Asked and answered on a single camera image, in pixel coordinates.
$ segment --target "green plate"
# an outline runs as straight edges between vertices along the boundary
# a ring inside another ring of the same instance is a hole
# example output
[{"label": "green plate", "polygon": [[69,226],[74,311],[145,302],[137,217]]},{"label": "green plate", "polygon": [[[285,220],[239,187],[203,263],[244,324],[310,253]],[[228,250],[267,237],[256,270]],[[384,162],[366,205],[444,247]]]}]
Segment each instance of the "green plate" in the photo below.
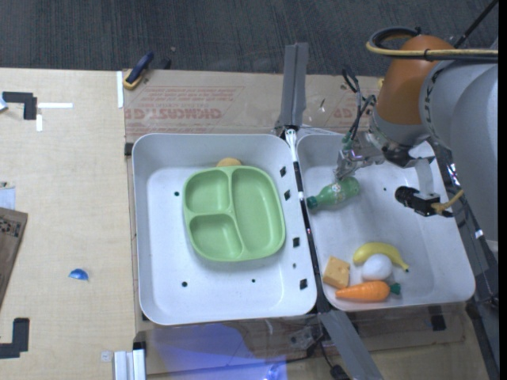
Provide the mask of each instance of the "green plate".
[{"label": "green plate", "polygon": [[252,166],[206,169],[183,187],[185,225],[193,248],[216,261],[259,259],[285,241],[285,223],[275,185]]}]

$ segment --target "banana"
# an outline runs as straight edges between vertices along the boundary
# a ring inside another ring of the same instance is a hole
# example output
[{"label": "banana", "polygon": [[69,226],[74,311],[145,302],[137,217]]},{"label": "banana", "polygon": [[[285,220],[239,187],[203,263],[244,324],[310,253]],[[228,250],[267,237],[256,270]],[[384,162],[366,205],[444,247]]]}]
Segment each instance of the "banana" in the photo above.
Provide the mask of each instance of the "banana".
[{"label": "banana", "polygon": [[362,264],[375,253],[386,255],[391,259],[391,262],[399,264],[405,269],[405,272],[409,271],[409,265],[403,261],[399,251],[393,245],[384,242],[366,242],[354,252],[353,262],[355,264]]}]

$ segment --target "black fabric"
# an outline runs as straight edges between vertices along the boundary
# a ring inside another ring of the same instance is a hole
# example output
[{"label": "black fabric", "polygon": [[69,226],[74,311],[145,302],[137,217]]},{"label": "black fabric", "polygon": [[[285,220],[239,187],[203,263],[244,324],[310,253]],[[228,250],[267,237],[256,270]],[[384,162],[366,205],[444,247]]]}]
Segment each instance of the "black fabric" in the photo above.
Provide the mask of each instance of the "black fabric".
[{"label": "black fabric", "polygon": [[[364,47],[390,26],[459,36],[491,0],[0,0],[0,66],[84,70],[133,67],[283,72],[284,46],[308,42],[308,74],[377,76],[389,60]],[[489,47],[498,8],[469,46]]]}]

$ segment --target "green bottle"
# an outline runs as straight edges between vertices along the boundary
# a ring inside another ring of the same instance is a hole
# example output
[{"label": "green bottle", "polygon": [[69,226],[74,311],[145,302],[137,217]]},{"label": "green bottle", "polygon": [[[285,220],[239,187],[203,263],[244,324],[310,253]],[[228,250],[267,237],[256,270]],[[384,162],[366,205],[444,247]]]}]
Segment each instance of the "green bottle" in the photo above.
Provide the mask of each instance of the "green bottle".
[{"label": "green bottle", "polygon": [[359,182],[355,177],[345,177],[340,181],[328,184],[316,196],[307,198],[307,206],[310,209],[321,205],[333,205],[341,203],[359,193]]}]

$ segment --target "orange carrot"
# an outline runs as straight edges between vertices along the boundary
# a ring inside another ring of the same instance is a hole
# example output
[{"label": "orange carrot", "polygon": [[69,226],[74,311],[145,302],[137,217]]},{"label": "orange carrot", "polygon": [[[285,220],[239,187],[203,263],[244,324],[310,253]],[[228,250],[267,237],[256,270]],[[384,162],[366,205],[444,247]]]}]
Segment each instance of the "orange carrot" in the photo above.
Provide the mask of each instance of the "orange carrot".
[{"label": "orange carrot", "polygon": [[383,301],[390,292],[399,294],[400,285],[398,283],[388,285],[382,280],[372,280],[345,287],[335,292],[338,298],[347,298],[351,300],[362,301]]}]

